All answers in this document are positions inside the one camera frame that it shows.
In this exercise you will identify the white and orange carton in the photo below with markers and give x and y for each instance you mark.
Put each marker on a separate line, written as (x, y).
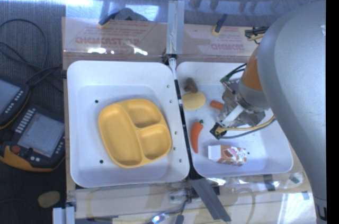
(227, 155)

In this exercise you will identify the orange sausage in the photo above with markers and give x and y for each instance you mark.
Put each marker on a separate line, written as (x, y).
(216, 105)

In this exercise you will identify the brown toy food piece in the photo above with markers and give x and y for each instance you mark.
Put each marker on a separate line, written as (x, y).
(191, 85)

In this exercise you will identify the orange carrot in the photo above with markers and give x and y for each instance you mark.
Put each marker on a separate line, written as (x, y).
(196, 135)

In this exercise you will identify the yellow divided plate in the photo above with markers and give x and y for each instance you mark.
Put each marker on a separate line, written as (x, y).
(119, 133)

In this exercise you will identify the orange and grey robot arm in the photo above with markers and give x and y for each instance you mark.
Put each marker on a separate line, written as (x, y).
(294, 80)

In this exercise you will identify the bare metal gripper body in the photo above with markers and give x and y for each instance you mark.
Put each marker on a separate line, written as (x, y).
(231, 101)

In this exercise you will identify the white plastic tray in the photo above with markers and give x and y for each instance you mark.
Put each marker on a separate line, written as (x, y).
(87, 138)
(265, 154)

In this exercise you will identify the yellow oval toy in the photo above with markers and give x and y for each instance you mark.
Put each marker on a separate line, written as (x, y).
(49, 199)

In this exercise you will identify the yellow biscuit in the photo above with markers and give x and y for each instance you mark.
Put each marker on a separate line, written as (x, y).
(193, 101)

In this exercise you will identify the brown cardboard board red print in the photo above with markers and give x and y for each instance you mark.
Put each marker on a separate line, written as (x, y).
(111, 37)

